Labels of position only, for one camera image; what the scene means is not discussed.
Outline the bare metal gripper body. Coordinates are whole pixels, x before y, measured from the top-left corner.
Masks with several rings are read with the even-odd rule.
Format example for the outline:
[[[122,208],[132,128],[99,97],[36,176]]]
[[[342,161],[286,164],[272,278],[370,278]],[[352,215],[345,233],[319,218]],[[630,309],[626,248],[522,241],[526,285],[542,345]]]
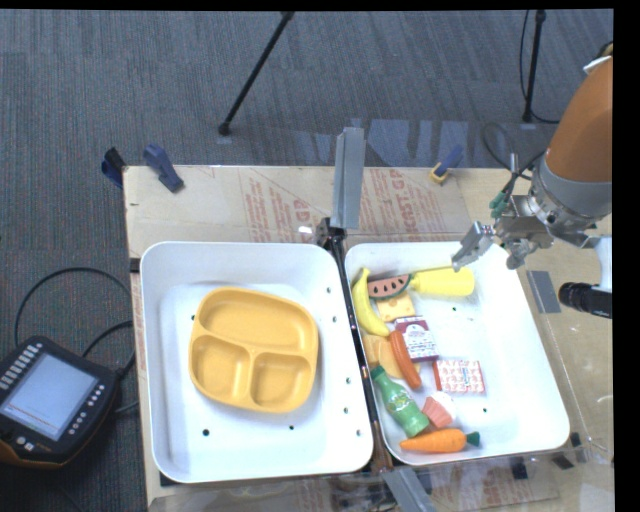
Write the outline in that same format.
[[[512,195],[507,206],[497,218],[496,235],[506,245],[524,241],[540,248],[550,247],[555,240],[562,240],[583,247],[599,217],[581,214],[561,206],[552,196]]]

